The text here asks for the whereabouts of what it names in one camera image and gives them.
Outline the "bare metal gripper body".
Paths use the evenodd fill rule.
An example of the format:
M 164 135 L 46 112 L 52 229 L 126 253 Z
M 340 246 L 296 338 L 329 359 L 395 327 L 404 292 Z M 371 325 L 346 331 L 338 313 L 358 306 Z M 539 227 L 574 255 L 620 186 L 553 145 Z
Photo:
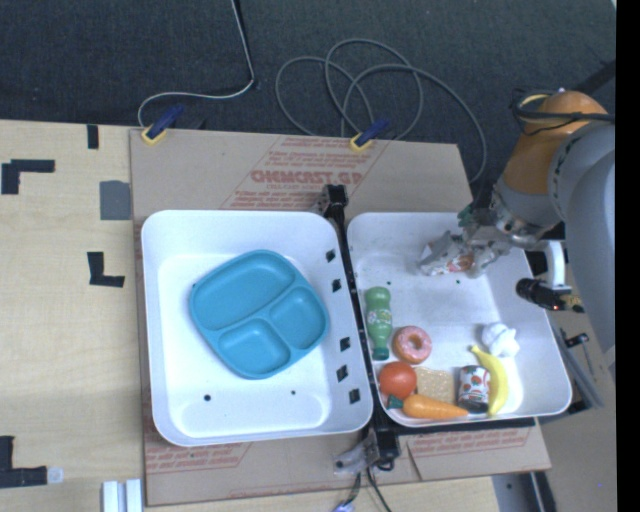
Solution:
M 541 226 L 526 221 L 508 208 L 499 192 L 493 192 L 486 207 L 470 203 L 461 211 L 462 238 L 474 250 L 508 251 L 529 249 L 543 236 Z

